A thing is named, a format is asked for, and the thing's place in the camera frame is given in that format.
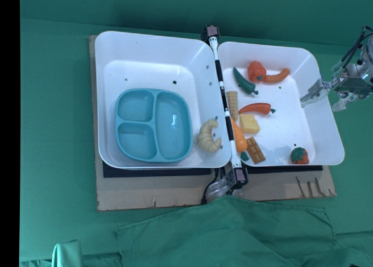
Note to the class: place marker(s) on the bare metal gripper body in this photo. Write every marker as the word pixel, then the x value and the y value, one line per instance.
pixel 354 83

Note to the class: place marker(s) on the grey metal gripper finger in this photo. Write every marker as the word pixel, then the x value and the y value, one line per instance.
pixel 342 103
pixel 316 92

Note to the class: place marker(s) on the white plastic tray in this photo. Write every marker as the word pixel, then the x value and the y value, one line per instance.
pixel 288 123
pixel 151 53

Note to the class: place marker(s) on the orange toy sausage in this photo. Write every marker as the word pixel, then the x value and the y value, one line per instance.
pixel 277 77

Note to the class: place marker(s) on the red toy chili pepper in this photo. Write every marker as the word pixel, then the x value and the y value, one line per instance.
pixel 258 108

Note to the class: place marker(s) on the orange toy bell pepper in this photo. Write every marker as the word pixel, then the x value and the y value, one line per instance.
pixel 256 70

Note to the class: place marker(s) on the red toy strawberry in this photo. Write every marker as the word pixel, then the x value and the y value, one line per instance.
pixel 299 156

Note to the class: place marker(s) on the green toy chili pepper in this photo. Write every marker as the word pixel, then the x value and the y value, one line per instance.
pixel 243 82

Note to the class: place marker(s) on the yellow toy cheese wedge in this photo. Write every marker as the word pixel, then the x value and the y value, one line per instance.
pixel 249 124

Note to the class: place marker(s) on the brown toy chocolate bar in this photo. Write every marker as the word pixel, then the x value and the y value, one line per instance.
pixel 256 150

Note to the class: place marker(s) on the tan toy waffle cone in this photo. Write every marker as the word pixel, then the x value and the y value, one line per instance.
pixel 232 104

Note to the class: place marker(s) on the orange toy carrot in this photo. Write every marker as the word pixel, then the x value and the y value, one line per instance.
pixel 239 140

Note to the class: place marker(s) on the black and white thin rod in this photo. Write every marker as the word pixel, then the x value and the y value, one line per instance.
pixel 224 96

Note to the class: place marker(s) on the cream toy croissant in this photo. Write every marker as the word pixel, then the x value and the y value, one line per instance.
pixel 205 140

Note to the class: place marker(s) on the blue divided plate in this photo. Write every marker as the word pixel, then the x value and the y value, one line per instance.
pixel 172 126

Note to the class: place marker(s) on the green cloth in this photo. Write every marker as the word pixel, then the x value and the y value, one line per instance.
pixel 233 231

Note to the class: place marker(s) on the brown cardboard board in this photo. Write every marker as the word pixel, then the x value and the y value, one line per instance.
pixel 145 190

